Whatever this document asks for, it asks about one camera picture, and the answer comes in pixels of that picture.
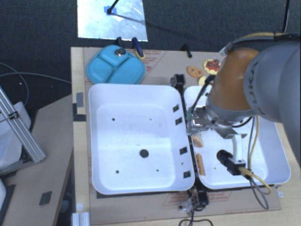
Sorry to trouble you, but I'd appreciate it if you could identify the brown cardboard board red print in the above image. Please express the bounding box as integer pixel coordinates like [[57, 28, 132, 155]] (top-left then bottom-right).
[[83, 47, 282, 225]]

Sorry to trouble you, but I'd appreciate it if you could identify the brown pretzel biscuit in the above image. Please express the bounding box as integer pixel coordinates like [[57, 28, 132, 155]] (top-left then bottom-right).
[[186, 65, 204, 78]]

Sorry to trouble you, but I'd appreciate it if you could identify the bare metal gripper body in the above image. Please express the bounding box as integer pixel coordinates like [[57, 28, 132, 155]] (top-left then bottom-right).
[[187, 106, 236, 137]]

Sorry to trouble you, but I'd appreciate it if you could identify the white plastic tray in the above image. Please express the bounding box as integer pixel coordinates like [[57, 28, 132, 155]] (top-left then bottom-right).
[[88, 83, 196, 195], [183, 85, 292, 190]]

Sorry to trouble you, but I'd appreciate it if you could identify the long orange toy stick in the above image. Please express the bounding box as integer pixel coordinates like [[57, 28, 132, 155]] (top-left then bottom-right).
[[196, 153, 206, 176]]

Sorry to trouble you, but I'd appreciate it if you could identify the blue divided plate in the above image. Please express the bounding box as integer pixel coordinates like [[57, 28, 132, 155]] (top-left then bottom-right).
[[86, 45, 146, 85]]

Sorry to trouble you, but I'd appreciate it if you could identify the black cylinder on white bracket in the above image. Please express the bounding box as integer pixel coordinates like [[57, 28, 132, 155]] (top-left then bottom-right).
[[216, 133, 247, 176]]

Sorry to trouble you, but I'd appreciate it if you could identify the thin black and white rod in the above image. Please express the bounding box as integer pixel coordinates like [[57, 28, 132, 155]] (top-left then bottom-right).
[[178, 83, 198, 187]]

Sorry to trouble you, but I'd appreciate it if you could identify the toy pizza slice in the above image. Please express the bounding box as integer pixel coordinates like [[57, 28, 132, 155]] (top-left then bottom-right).
[[203, 58, 222, 76]]

